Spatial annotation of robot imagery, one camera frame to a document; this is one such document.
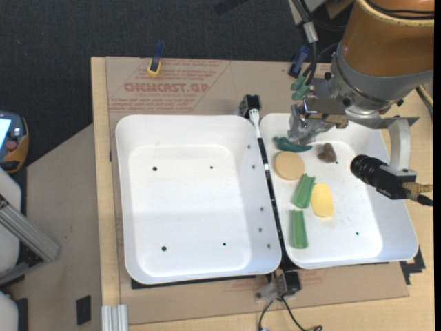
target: brown object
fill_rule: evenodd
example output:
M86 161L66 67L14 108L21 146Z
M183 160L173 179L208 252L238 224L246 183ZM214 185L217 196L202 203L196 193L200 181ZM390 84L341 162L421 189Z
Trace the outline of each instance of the brown object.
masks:
M283 151L277 154L274 159L274 169L281 178L295 180L300 178L305 172L305 164L298 154Z
M325 143L323 145L323 152L318 155L318 158L328 163L337 160L336 152L330 143Z
M435 10L435 0L372 0L394 10ZM402 27L381 22L354 4L342 53L358 72L392 77L433 69L434 27Z

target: green connector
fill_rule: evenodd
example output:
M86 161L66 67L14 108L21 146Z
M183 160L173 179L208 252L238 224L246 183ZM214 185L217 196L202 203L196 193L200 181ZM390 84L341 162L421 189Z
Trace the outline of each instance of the green connector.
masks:
M300 75L299 77L297 77L297 80L295 80L291 85L291 91L297 91L304 82L305 82L305 76Z
M311 145L294 145L286 137L273 137L273 140L276 142L277 148L282 151L299 153L312 149Z
M306 235L305 218L303 211L292 210L292 245L297 249L308 247L308 237Z
M307 174L302 176L300 184L294 197L294 205L298 208L307 208L311 201L312 187L314 186L315 177L308 177Z

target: tan round object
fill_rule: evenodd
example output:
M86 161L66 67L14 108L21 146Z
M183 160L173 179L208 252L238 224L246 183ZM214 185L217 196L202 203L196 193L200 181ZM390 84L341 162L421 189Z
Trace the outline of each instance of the tan round object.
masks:
M305 164L302 158L290 151L283 151L277 154L274 159L274 169L278 176L286 180L300 178L305 172Z

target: white tray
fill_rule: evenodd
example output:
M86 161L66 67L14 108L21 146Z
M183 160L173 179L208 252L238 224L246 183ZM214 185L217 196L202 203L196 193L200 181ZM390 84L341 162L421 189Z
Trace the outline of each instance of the white tray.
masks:
M293 202L300 179L280 178L273 164L280 150L272 139L286 137L288 129L288 114L268 114L260 122L289 258L302 268L411 259L418 250L418 242L404 201L386 198L350 171L351 161L358 154L389 162L381 131L355 123L319 134L311 150L298 153L305 162L305 172L316 177L316 183L324 182L331 188L334 217L317 217L311 206L303 209L309 246L293 248L289 213L299 210ZM326 142L334 147L337 163L318 159Z
M258 142L238 116L116 127L125 264L144 284L267 274L280 244Z

